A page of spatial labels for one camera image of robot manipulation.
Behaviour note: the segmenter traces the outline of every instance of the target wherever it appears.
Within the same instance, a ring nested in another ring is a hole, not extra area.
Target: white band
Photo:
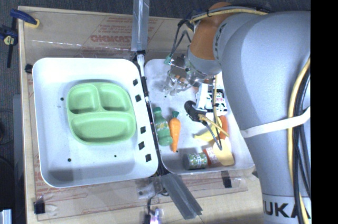
[[[241,130],[241,134],[244,138],[253,137],[260,134],[265,134],[269,132],[274,132],[278,130],[288,129],[291,127],[295,127],[298,125],[302,125],[310,119],[311,111],[310,107],[306,109],[306,111],[297,117],[287,118],[284,120],[279,120],[273,123],[268,123],[264,125],[254,126],[247,130]]]

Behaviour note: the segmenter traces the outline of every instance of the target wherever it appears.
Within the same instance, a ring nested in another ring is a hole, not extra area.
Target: green plate
[[[136,132],[136,117],[128,92],[114,83],[75,85],[67,95],[68,122],[74,137],[85,144],[125,141]]]

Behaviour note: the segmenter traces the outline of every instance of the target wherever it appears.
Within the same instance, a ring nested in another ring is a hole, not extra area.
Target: green bottle
[[[153,109],[155,128],[157,133],[157,139],[160,146],[169,146],[173,143],[173,138],[171,138],[169,124],[165,118],[162,116],[162,110],[160,107]]]

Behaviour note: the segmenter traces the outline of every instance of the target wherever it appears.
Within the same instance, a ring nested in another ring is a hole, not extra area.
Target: tin can
[[[186,170],[204,169],[208,165],[206,154],[185,154],[183,156],[183,166]]]

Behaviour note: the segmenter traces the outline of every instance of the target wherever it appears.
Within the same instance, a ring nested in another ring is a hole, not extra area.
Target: clamp
[[[11,67],[13,46],[17,45],[18,43],[16,20],[21,19],[32,27],[37,27],[40,23],[39,20],[36,20],[27,13],[16,9],[11,9],[11,17],[12,27],[7,27],[5,25],[0,26],[0,39],[3,40],[6,45],[8,45],[7,68]]]

